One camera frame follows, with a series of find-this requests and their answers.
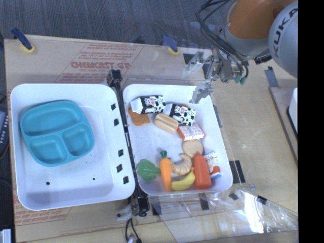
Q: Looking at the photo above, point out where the round tan toy biscuit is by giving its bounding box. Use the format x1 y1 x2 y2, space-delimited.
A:
181 138 204 159

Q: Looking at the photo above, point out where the orange and white packet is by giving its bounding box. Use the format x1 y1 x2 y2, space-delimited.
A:
177 123 206 142

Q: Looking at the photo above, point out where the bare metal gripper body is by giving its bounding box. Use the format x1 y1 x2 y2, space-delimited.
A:
204 46 245 84

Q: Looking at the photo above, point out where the cow print milk carton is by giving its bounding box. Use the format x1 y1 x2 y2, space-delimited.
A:
169 103 197 127
129 95 167 115

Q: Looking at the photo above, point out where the blue divided plate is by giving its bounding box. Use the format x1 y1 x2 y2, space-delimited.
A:
19 99 96 168

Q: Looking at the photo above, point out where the black block with thin wires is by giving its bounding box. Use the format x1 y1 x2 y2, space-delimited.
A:
106 69 123 86
128 194 150 217

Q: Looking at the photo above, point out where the white plastic tray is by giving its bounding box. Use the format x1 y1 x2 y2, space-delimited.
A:
122 84 234 197
10 83 136 211

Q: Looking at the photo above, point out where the tan toy bread bun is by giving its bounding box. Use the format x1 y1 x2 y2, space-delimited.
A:
153 112 179 134

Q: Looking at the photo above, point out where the thin black and white rod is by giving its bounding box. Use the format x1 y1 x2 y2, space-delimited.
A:
114 82 143 199

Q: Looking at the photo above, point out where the brown cardboard board red print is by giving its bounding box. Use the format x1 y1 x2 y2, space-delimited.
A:
4 34 279 240

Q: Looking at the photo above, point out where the white carton coloured print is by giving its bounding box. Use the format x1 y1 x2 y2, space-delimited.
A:
203 151 222 179

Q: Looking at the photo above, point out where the black cylinder on white bracket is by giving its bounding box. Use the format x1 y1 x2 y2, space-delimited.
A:
254 54 273 65

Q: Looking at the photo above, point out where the green toy lettuce leaf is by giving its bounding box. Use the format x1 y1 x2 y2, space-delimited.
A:
136 158 161 183

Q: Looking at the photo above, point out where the orange red toy bottle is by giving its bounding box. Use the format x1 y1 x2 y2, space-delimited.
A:
193 151 212 190

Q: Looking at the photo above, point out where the orange toy biscuit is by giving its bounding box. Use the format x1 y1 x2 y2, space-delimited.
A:
127 107 151 127

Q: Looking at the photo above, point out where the tan toy croissant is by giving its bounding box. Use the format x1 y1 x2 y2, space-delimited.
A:
170 153 193 176

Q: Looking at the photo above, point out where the orange toy carrot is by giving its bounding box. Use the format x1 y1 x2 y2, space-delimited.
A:
159 150 173 193

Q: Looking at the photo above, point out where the yellow banana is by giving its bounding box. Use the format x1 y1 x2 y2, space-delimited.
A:
170 167 196 192

